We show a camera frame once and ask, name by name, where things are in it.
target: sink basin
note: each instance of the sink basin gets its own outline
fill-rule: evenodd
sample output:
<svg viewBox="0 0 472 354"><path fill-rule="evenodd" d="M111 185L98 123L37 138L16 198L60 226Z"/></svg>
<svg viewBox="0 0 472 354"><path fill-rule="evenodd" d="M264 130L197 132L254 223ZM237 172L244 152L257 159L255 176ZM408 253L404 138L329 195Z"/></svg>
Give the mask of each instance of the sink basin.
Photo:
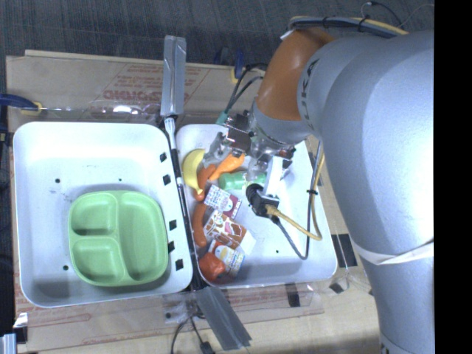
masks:
<svg viewBox="0 0 472 354"><path fill-rule="evenodd" d="M13 155L20 284L31 303L44 308L79 305L171 294L189 285L192 264L184 219L169 145L158 128L126 123L31 122L15 132ZM114 227L106 224L96 226L91 235L100 240L93 244L77 241L75 252L83 267L94 269L92 277L99 283L108 282L108 286L86 282L75 271L69 250L71 206L82 195L104 191L142 193L161 207L168 263L159 277L155 278L152 267L133 259L135 233L128 231L120 243L113 239ZM102 219L109 216L105 213ZM78 225L75 228L76 233L84 234ZM124 271L117 265L121 263L120 246L128 247L125 256L131 271L126 272L136 282L119 281ZM97 266L97 262L107 265Z"/></svg>
<svg viewBox="0 0 472 354"><path fill-rule="evenodd" d="M227 128L220 125L185 125L176 135L179 149L179 161L195 148L209 150L217 133L226 133ZM308 194L313 168L305 143L296 146L293 164L278 185L277 194L280 197L279 210L300 222L306 227ZM249 156L246 157L242 168L249 166ZM190 187L185 188L189 214L192 215L196 200ZM331 278L338 262L331 240L325 209L321 196L317 196L315 204L317 222L323 240L310 242L308 258L300 260L288 244L282 231L269 219L256 216L247 203L244 190L230 190L230 193L241 201L235 220L246 227L255 239L255 245L250 255L244 257L244 262L237 277L222 277L209 282L216 287L239 288L258 287L264 285L280 285L288 282L313 282ZM286 232L292 242L302 253L305 253L307 238L295 227L284 222Z"/></svg>

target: banana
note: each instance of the banana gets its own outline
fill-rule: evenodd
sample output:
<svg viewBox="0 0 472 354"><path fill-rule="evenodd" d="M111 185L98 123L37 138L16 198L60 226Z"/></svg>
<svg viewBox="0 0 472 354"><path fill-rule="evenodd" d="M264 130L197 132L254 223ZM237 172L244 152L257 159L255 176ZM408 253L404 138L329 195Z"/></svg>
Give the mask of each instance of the banana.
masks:
<svg viewBox="0 0 472 354"><path fill-rule="evenodd" d="M195 189L198 194L202 193L203 190L198 186L197 168L201 163L204 154L204 149L193 150L185 156L182 164L182 173L184 174L183 177L185 184Z"/></svg>

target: green divided plate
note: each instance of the green divided plate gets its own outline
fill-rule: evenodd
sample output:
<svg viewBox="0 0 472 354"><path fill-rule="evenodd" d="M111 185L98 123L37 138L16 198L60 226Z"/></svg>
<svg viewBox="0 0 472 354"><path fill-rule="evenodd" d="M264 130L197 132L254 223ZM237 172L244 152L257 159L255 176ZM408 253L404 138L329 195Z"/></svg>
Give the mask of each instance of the green divided plate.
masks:
<svg viewBox="0 0 472 354"><path fill-rule="evenodd" d="M139 285L167 268L167 232L161 207L141 192L90 192L69 212L72 265L98 286Z"/></svg>

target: black cable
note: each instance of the black cable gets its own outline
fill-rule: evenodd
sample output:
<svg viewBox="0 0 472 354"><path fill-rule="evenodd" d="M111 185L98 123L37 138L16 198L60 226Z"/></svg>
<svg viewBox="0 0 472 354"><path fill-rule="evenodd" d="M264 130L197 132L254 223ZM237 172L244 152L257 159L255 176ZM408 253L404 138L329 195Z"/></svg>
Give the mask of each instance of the black cable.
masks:
<svg viewBox="0 0 472 354"><path fill-rule="evenodd" d="M197 333L198 340L199 340L200 343L203 345L203 344L204 344L204 340L201 339L200 333L198 332L197 327L195 326L195 322L193 321L193 318L192 318L192 317L190 317L190 321L192 322L193 330L195 331L195 333Z"/></svg>
<svg viewBox="0 0 472 354"><path fill-rule="evenodd" d="M246 76L246 74L254 68L264 70L264 69L267 68L267 64L266 63L253 63L253 64L248 64L248 65L246 65L246 67L244 67L244 71L243 71L242 75L240 76L239 79L237 79L236 85L233 88L233 92L231 94L231 97L229 98L228 105L226 106L226 109L224 110L225 113L228 114L229 110L231 110L231 107L235 104L235 102L233 100L235 99L237 90L239 89L240 84L243 81L244 76Z"/></svg>
<svg viewBox="0 0 472 354"><path fill-rule="evenodd" d="M238 94L236 94L236 96L233 98L233 101L231 102L231 105L228 104L228 106L226 107L226 110L225 110L225 113L229 113L229 111L233 108L233 106L235 105L236 101L239 100L239 98L241 97L241 94L244 93L244 91L254 82L254 81L257 81L257 80L260 80L260 79L263 79L264 77L263 76L254 76L252 79L250 79L250 81L248 81L244 87L242 87L242 89L239 91Z"/></svg>
<svg viewBox="0 0 472 354"><path fill-rule="evenodd" d="M296 17L292 18L288 24L289 30L307 29L309 27L324 27L329 29L332 27L341 29L356 29L359 30L359 20L357 18L345 17ZM398 32L393 29L379 27L376 24L364 22L362 24L362 32L377 35L383 38L393 38L398 35Z"/></svg>
<svg viewBox="0 0 472 354"><path fill-rule="evenodd" d="M362 32L362 24L363 24L364 21L366 21L368 18L369 18L369 16L366 16L366 17L364 17L363 19L361 19L361 20L359 21L359 25L357 26L357 31L358 31L358 32Z"/></svg>
<svg viewBox="0 0 472 354"><path fill-rule="evenodd" d="M379 3L378 1L373 1L373 0L370 0L368 1L367 3L370 3L370 5L373 7L374 5L380 5L381 7L385 8L386 10L388 10L394 17L395 17L395 20L398 21L398 27L400 27L401 29L404 29L403 28L403 23L402 21L400 20L400 18L395 14L395 12L393 10L391 10L389 7L387 7L385 4L382 4L382 3Z"/></svg>
<svg viewBox="0 0 472 354"><path fill-rule="evenodd" d="M170 354L174 354L174 345L176 344L177 335L185 326L185 324L188 323L189 319L190 317L188 317L184 322L181 322L180 325L177 327L176 332L174 333L174 337L172 338L172 344L170 345Z"/></svg>
<svg viewBox="0 0 472 354"><path fill-rule="evenodd" d="M310 249L310 238L307 236L307 245L306 245L305 256L304 256L300 253L295 243L292 241L292 238L285 230L285 227L282 225L282 223L280 223L280 219L277 216L271 216L271 221L272 223L274 223L276 226L280 228L285 238L287 239L288 243L290 244L292 249L295 251L296 255L300 258L300 260L306 260L308 258L308 250Z"/></svg>
<svg viewBox="0 0 472 354"><path fill-rule="evenodd" d="M200 341L200 350L202 353L204 354L207 354L207 353L215 353L212 349L212 347L210 346L209 342L208 341L204 341L201 336L200 336L200 333L198 332L197 330L197 327L195 325L195 322L193 321L193 317L199 317L204 319L204 315L202 314L202 312L199 311L197 313L194 313L193 315L187 317L185 319L184 322L182 322L176 329L176 332L174 333L174 337L172 338L172 344L170 345L170 354L174 354L174 346L176 345L176 341L177 341L177 336L178 334L180 333L180 331L182 330L182 328L185 326L186 323L188 323L188 321L190 320L190 322L192 323L192 326L193 326L193 330L195 331L195 333L197 334L197 337L198 337L198 340Z"/></svg>

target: toy carrot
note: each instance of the toy carrot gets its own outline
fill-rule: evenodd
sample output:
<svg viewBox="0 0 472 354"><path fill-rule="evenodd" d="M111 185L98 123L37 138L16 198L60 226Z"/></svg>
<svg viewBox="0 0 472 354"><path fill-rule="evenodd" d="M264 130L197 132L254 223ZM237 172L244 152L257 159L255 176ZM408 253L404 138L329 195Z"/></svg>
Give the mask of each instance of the toy carrot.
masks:
<svg viewBox="0 0 472 354"><path fill-rule="evenodd" d="M204 248L207 245L207 238L204 232L204 215L207 207L202 202L197 203L192 215L193 240L200 248Z"/></svg>
<svg viewBox="0 0 472 354"><path fill-rule="evenodd" d="M220 274L224 274L226 271L224 262L210 251L198 261L198 266L201 273L210 282L215 281Z"/></svg>
<svg viewBox="0 0 472 354"><path fill-rule="evenodd" d="M239 157L234 156L230 153L216 168L216 171L208 178L210 181L218 179L223 173L230 173L237 169L244 163L244 153L241 153Z"/></svg>
<svg viewBox="0 0 472 354"><path fill-rule="evenodd" d="M205 185L208 181L208 178L215 172L216 170L216 165L215 164L210 164L208 167L202 167L198 171L197 175L197 182L198 182L198 187L202 190L200 194L198 194L197 190L193 190L193 198L195 198L197 201L201 202L205 199Z"/></svg>

